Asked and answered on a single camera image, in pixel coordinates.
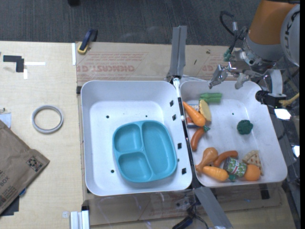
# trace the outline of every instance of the plastic tray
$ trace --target plastic tray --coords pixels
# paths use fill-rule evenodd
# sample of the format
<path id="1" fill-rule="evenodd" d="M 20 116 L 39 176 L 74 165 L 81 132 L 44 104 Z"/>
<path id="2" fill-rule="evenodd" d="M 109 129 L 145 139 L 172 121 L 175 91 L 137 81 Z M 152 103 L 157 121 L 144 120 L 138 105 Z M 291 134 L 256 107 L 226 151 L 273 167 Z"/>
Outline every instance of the plastic tray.
<path id="1" fill-rule="evenodd" d="M 192 181 L 177 93 L 165 81 L 90 81 L 81 89 L 85 181 L 97 196 L 184 190 Z M 177 168 L 168 177 L 135 183 L 120 174 L 112 147 L 117 128 L 162 123 L 172 138 Z"/>
<path id="2" fill-rule="evenodd" d="M 157 121 L 138 121 L 119 127 L 113 151 L 122 176 L 131 182 L 150 182 L 170 176 L 177 167 L 172 138 Z"/>
<path id="3" fill-rule="evenodd" d="M 207 147 L 215 147 L 219 154 L 236 150 L 240 160 L 255 149 L 259 150 L 264 175 L 258 181 L 252 182 L 242 178 L 236 179 L 235 182 L 219 182 L 198 172 L 197 178 L 206 187 L 281 182 L 287 176 L 287 166 L 268 108 L 255 99 L 256 92 L 261 88 L 253 82 L 245 82 L 238 90 L 234 85 L 235 82 L 225 81 L 209 89 L 206 81 L 186 81 L 181 84 L 181 98 L 189 104 L 198 104 L 200 94 L 222 93 L 220 103 L 209 104 L 212 114 L 212 121 L 208 125 L 210 130 L 200 139 L 197 150 L 193 152 L 194 163 L 200 163 Z M 254 125 L 248 135 L 241 135 L 237 131 L 238 122 L 244 119 Z M 187 128 L 187 131 L 191 140 L 196 128 Z"/>

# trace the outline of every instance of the toy broccoli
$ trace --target toy broccoli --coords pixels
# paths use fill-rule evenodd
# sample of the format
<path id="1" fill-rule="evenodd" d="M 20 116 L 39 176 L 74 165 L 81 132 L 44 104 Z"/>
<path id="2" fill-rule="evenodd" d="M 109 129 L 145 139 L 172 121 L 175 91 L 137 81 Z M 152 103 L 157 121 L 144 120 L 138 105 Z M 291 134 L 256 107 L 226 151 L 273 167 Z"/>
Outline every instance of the toy broccoli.
<path id="1" fill-rule="evenodd" d="M 237 130 L 241 135 L 249 134 L 252 128 L 253 124 L 248 120 L 241 120 L 237 125 Z"/>

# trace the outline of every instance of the green can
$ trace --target green can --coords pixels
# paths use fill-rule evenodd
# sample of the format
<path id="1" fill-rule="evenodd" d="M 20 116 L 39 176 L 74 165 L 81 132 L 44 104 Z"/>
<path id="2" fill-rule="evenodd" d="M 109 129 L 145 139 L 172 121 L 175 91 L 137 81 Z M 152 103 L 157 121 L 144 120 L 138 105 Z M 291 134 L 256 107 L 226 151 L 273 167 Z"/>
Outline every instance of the green can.
<path id="1" fill-rule="evenodd" d="M 238 159 L 228 157 L 224 161 L 224 170 L 226 170 L 229 174 L 243 177 L 247 170 L 247 164 L 239 161 Z"/>

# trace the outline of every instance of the wooden table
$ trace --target wooden table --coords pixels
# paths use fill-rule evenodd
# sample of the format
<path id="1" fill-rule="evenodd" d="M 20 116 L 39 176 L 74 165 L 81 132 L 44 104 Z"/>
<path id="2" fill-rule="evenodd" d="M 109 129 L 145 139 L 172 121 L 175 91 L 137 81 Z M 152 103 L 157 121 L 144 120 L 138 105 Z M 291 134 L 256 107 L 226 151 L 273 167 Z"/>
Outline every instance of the wooden table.
<path id="1" fill-rule="evenodd" d="M 147 51 L 146 63 L 159 67 L 169 66 L 170 45 L 146 45 L 115 43 L 100 44 L 113 51 L 131 51 L 135 48 Z M 224 47 L 187 47 L 187 62 L 201 63 L 201 70 L 217 60 L 205 61 L 206 55 L 215 53 L 221 57 Z M 72 43 L 47 42 L 0 42 L 3 55 L 22 56 L 25 62 L 45 62 L 45 65 L 27 66 L 28 76 L 15 71 L 15 63 L 0 61 L 0 106 L 11 111 L 11 129 L 31 148 L 37 149 L 49 160 L 49 165 L 27 188 L 20 198 L 19 212 L 13 216 L 0 217 L 0 227 L 6 229 L 68 229 L 69 212 L 80 211 L 84 201 L 83 171 L 81 166 L 81 136 L 79 122 L 77 69 L 73 65 Z M 37 132 L 31 123 L 33 111 L 46 104 L 60 108 L 64 115 L 63 126 L 57 132 L 45 135 Z M 54 127 L 59 117 L 52 111 L 37 116 L 37 123 L 44 128 Z M 280 192 L 281 206 L 230 211 L 227 213 L 235 229 L 238 228 L 294 228 L 293 217 L 284 192 Z M 203 217 L 211 225 L 207 215 Z M 183 218 L 153 220 L 152 228 L 172 228 Z M 98 228 L 146 228 L 147 221 L 118 225 L 101 225 Z"/>

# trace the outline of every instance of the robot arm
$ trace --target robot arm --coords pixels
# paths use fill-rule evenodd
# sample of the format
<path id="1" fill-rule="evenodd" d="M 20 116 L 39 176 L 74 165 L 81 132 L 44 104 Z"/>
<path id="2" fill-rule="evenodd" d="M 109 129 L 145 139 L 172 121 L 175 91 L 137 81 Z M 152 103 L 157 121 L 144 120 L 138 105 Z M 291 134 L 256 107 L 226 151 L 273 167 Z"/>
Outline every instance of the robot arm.
<path id="1" fill-rule="evenodd" d="M 243 40 L 242 49 L 230 50 L 226 67 L 218 66 L 209 87 L 220 84 L 227 73 L 237 77 L 235 88 L 255 77 L 270 75 L 272 92 L 257 94 L 257 100 L 272 107 L 279 107 L 282 94 L 282 77 L 272 68 L 284 55 L 299 66 L 300 0 L 262 0 L 252 24 Z"/>

